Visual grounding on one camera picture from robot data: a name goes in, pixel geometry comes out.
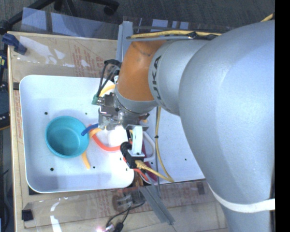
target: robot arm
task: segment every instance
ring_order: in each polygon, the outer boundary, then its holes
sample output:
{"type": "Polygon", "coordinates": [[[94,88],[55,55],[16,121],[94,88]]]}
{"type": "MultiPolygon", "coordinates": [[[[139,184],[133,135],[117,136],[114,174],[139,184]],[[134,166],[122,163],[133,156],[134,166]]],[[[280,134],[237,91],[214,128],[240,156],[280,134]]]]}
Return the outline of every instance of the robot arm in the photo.
{"type": "MultiPolygon", "coordinates": [[[[275,21],[211,41],[133,42],[114,94],[100,99],[108,130],[141,126],[155,106],[181,118],[213,192],[233,204],[270,198],[274,169],[275,21]]],[[[222,206],[230,232],[269,232],[270,213],[222,206]]]]}

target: white strap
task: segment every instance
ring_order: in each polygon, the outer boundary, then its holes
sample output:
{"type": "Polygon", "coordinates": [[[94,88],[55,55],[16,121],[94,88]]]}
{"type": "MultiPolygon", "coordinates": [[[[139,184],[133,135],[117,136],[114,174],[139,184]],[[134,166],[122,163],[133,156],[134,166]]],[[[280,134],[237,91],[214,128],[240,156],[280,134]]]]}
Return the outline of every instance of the white strap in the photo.
{"type": "Polygon", "coordinates": [[[275,199],[268,199],[264,200],[258,203],[252,203],[252,204],[238,204],[238,203],[231,203],[223,198],[219,197],[218,194],[216,194],[212,188],[211,189],[214,197],[217,199],[219,203],[221,203],[224,207],[236,211],[236,212],[242,212],[242,213],[256,213],[260,211],[272,211],[275,210],[275,199]]]}

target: turquoise plastic bowl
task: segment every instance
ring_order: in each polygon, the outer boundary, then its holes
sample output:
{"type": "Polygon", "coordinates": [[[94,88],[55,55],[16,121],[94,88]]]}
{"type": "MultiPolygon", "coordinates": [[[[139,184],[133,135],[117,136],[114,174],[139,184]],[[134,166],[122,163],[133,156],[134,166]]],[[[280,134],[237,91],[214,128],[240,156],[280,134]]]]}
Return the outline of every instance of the turquoise plastic bowl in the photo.
{"type": "Polygon", "coordinates": [[[85,125],[77,118],[60,116],[48,123],[45,141],[56,156],[72,158],[81,155],[88,147],[89,135],[81,135],[85,125]]]}

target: blue cup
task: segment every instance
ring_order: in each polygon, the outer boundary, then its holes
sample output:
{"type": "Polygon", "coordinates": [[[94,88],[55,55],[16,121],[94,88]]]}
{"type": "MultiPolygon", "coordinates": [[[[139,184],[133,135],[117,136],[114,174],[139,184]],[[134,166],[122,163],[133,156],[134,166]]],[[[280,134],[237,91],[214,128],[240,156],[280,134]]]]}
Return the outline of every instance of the blue cup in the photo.
{"type": "Polygon", "coordinates": [[[89,135],[81,135],[85,128],[81,121],[71,116],[54,118],[45,129],[45,141],[49,150],[63,158],[81,155],[89,144],[89,135]]]}

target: gray carpet floor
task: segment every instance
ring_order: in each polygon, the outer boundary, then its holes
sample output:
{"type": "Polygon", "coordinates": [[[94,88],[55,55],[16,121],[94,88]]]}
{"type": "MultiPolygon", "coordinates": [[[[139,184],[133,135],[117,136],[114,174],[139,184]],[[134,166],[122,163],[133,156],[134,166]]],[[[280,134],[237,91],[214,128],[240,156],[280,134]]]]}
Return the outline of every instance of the gray carpet floor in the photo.
{"type": "MultiPolygon", "coordinates": [[[[36,0],[0,0],[0,21],[14,14],[36,0]]],[[[108,16],[103,6],[75,1],[82,18],[120,24],[125,16],[136,18],[163,19],[192,22],[215,26],[240,27],[261,21],[275,11],[275,0],[116,0],[120,3],[117,12],[108,16]]],[[[55,12],[51,5],[45,9],[55,12]]],[[[20,23],[13,28],[20,29],[20,23]]],[[[0,176],[3,174],[2,133],[0,132],[0,176]]],[[[0,197],[3,183],[0,178],[0,197]]]]}

